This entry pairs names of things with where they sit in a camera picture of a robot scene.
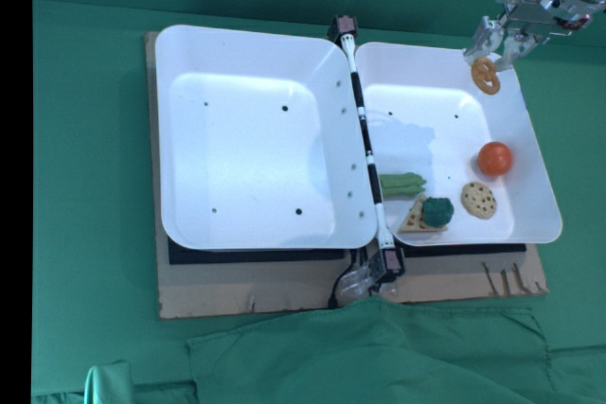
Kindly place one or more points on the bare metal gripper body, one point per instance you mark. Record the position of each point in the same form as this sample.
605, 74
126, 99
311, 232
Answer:
537, 14

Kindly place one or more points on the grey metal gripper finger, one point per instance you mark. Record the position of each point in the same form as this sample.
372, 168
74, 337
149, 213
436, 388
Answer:
513, 48
485, 35

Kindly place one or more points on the orange pretzel biscuit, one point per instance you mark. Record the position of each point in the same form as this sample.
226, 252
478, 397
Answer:
478, 73

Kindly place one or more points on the red tomato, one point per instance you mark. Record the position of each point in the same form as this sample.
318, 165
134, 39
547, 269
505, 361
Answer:
494, 158

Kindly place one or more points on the white plastic tray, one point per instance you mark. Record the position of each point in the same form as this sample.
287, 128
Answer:
251, 146
426, 146

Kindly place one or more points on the black and white thin rod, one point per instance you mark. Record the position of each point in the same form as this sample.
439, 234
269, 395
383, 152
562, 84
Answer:
364, 128

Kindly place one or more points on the chocolate chip biscuit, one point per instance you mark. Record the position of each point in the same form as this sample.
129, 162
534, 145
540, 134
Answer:
478, 199

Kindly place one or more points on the green beans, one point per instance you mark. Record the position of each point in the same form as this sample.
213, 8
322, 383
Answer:
400, 184

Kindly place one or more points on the green broccoli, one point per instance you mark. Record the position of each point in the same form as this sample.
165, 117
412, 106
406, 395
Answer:
438, 210

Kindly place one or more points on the slice of pizza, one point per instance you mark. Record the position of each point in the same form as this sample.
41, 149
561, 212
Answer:
412, 222

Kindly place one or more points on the brown cardboard board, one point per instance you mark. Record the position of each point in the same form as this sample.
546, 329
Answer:
284, 284

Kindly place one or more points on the green cloth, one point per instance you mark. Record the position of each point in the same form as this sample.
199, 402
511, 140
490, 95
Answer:
379, 355

